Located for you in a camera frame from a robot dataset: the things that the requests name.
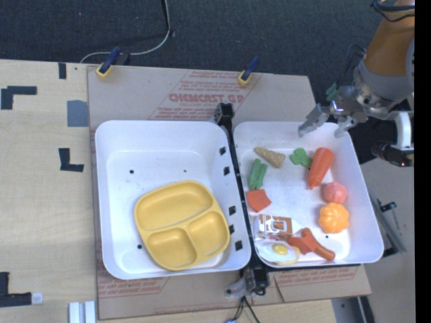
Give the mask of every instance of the white tray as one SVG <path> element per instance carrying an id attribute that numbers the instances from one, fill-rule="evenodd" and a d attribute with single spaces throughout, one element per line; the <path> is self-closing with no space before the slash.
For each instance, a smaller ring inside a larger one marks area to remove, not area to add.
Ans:
<path id="1" fill-rule="evenodd" d="M 98 127 L 95 142 L 102 257 L 110 274 L 142 279 L 246 266 L 251 245 L 228 140 L 219 126 L 205 121 L 113 120 Z M 145 250 L 133 210 L 143 194 L 181 180 L 206 185 L 233 232 L 220 255 L 183 271 L 168 271 Z"/>
<path id="2" fill-rule="evenodd" d="M 337 125 L 325 123 L 315 132 L 300 138 L 299 125 L 299 122 L 243 122 L 235 128 L 234 140 L 244 191 L 248 190 L 247 177 L 253 161 L 256 158 L 262 159 L 253 151 L 255 147 L 265 147 L 284 153 L 286 161 L 281 169 L 273 166 L 267 169 L 262 188 L 272 203 L 259 213 L 292 218 L 294 233 L 303 227 L 309 227 L 315 238 L 334 251 L 336 257 L 333 262 L 327 262 L 310 252 L 301 255 L 297 263 L 289 265 L 262 261 L 274 268 L 377 261 L 383 254 L 383 241 L 350 136 L 335 138 L 334 131 Z M 313 190 L 308 189 L 306 182 L 308 170 L 290 161 L 289 155 L 299 147 L 304 148 L 309 155 L 318 147 L 327 147 L 334 152 L 334 162 L 322 186 Z M 326 234 L 317 221 L 320 208 L 326 204 L 322 189 L 325 183 L 333 180 L 344 184 L 348 189 L 344 205 L 350 212 L 350 226 L 339 234 Z M 253 221 L 258 213 L 250 208 L 248 211 Z"/>

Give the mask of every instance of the wooden table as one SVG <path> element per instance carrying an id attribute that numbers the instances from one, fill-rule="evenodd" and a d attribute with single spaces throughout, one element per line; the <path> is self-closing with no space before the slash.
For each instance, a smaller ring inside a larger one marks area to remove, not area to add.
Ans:
<path id="1" fill-rule="evenodd" d="M 61 70 L 66 66 L 67 78 Z M 41 293 L 42 304 L 0 308 L 2 322 L 66 322 L 70 302 L 96 301 L 96 256 L 88 127 L 67 125 L 67 102 L 87 101 L 86 66 L 0 61 L 0 88 L 36 86 L 0 110 L 0 272 L 9 293 Z M 60 148 L 82 172 L 61 171 Z M 262 322 L 334 323 L 331 300 L 258 306 Z M 109 322 L 225 322 L 235 310 Z M 239 322 L 254 322 L 248 310 Z"/>

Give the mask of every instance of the toy carrot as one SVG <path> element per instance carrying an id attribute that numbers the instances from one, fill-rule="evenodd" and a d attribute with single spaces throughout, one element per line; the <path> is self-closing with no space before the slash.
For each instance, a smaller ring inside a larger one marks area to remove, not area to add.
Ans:
<path id="1" fill-rule="evenodd" d="M 308 172 L 307 182 L 310 189 L 322 184 L 323 177 L 334 160 L 334 153 L 325 147 L 320 147 L 314 153 L 310 171 Z"/>

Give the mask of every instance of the toy tomato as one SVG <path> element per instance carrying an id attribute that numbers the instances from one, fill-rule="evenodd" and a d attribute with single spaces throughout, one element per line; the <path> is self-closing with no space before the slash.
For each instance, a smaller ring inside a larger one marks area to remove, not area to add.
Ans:
<path id="1" fill-rule="evenodd" d="M 349 227 L 349 212 L 340 203 L 330 202 L 320 213 L 319 225 L 327 234 L 337 234 Z"/>

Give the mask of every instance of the yellow plate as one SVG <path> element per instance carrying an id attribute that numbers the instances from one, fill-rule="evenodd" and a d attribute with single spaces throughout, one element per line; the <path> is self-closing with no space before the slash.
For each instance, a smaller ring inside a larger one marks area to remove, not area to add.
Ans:
<path id="1" fill-rule="evenodd" d="M 218 202 L 208 188 L 192 180 L 141 196 L 135 205 L 135 223 L 154 261 L 171 271 L 217 256 L 230 239 Z"/>

